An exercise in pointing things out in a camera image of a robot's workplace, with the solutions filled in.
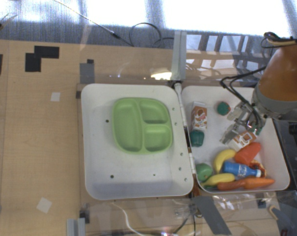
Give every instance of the white container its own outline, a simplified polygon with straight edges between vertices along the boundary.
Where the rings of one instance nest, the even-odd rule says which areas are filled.
[[[238,88],[246,98],[252,97],[252,88]],[[129,154],[115,144],[111,128],[112,107],[118,99],[126,97],[152,98],[161,101],[168,109],[173,143],[169,149],[152,154]],[[192,147],[195,164],[212,165],[215,156],[228,148],[219,140],[233,124],[226,116],[216,113],[215,106],[226,101],[234,108],[239,100],[221,87],[191,86],[182,91],[189,129],[194,101],[207,107],[208,126],[201,147]],[[183,196],[193,187],[192,168],[184,133],[183,120],[176,92],[166,86],[90,84],[81,93],[85,186],[91,197],[98,200],[127,198]],[[289,173],[271,119],[257,138],[262,150],[256,156],[275,183],[250,192],[278,191],[288,187]],[[237,189],[230,192],[206,190],[217,193],[246,193]]]
[[[250,100],[253,88],[237,88],[237,91],[247,100]],[[229,121],[226,116],[217,113],[215,106],[217,103],[227,102],[231,109],[238,103],[239,99],[232,95],[228,90],[222,87],[200,87],[190,86],[182,91],[182,100],[185,107],[186,115],[191,114],[193,101],[204,102],[207,106],[208,126],[205,134],[204,142],[201,147],[192,147],[195,164],[207,163],[212,165],[216,155],[227,149],[228,146],[222,144],[221,139],[225,130],[234,122]],[[189,128],[191,128],[190,118],[187,117]],[[205,190],[208,193],[245,193],[245,192],[261,192],[261,191],[279,191],[289,186],[290,177],[285,163],[284,156],[279,144],[275,127],[271,119],[266,121],[261,134],[255,140],[261,144],[261,151],[255,159],[263,164],[267,170],[267,178],[272,178],[275,183],[263,188],[252,190],[237,189],[232,191],[212,191]]]
[[[169,149],[129,154],[114,142],[111,113],[121,98],[152,98],[168,108],[173,130]],[[90,84],[81,93],[85,186],[98,200],[183,196],[193,177],[176,92],[166,86]]]

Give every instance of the green ball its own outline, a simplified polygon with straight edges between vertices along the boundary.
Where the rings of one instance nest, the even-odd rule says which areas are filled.
[[[229,104],[226,102],[222,101],[217,106],[217,112],[218,112],[218,114],[220,114],[222,116],[227,115],[230,111],[231,111],[231,108],[230,108]]]

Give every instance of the white cable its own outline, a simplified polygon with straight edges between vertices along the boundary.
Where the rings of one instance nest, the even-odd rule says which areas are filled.
[[[1,20],[0,20],[0,31],[10,22],[13,21],[13,19],[17,17],[16,13],[7,13]]]
[[[113,204],[114,206],[118,207],[119,209],[121,209],[121,210],[123,211],[124,216],[125,216],[125,223],[127,224],[127,227],[128,227],[132,232],[134,232],[134,233],[136,233],[137,235],[140,235],[140,236],[145,236],[144,234],[141,234],[140,232],[136,231],[135,229],[133,229],[133,228],[130,226],[130,223],[129,223],[129,217],[128,217],[127,213],[125,212],[125,210],[124,210],[122,207],[116,205],[115,203],[112,203],[112,204]]]
[[[93,24],[98,25],[100,28],[104,29],[105,31],[108,31],[110,34],[114,34],[113,31],[109,30],[108,28],[106,28],[106,27],[104,27],[104,26],[102,26],[102,25],[97,24],[95,21],[92,21],[91,19],[87,18],[86,16],[84,16],[84,15],[81,14],[80,12],[74,10],[74,9],[71,8],[70,6],[66,5],[65,3],[62,3],[62,2],[60,2],[60,1],[58,1],[58,0],[51,0],[51,1],[57,2],[57,3],[59,3],[59,4],[63,5],[63,6],[65,6],[65,7],[68,8],[69,10],[72,10],[74,13],[76,13],[76,14],[80,15],[81,17],[87,19],[88,21],[92,22]]]
[[[181,109],[181,113],[182,113],[183,126],[184,127],[187,127],[188,126],[188,122],[187,122],[186,112],[185,112],[185,109],[184,109],[184,106],[183,106],[182,97],[181,97],[181,92],[182,92],[181,83],[178,82],[178,83],[174,84],[174,89],[177,92],[178,99],[179,99],[180,109]]]

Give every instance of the small carton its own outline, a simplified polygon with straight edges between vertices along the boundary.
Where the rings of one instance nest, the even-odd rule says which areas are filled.
[[[207,108],[204,103],[193,102],[191,125],[192,130],[205,131],[207,129]]]
[[[249,145],[256,140],[257,136],[255,133],[250,131],[244,131],[243,133],[235,136],[229,143],[228,146],[235,151],[239,151],[243,147]]]

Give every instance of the toy banana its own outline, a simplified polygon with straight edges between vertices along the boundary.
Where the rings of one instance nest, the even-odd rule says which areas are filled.
[[[235,176],[231,173],[222,173],[211,176],[209,179],[207,179],[206,182],[201,183],[203,187],[205,186],[215,186],[218,183],[226,183],[226,182],[232,182],[235,180]]]
[[[233,149],[225,149],[222,152],[220,152],[216,158],[214,159],[213,167],[216,173],[219,173],[222,164],[225,160],[232,158],[236,155],[236,151]]]

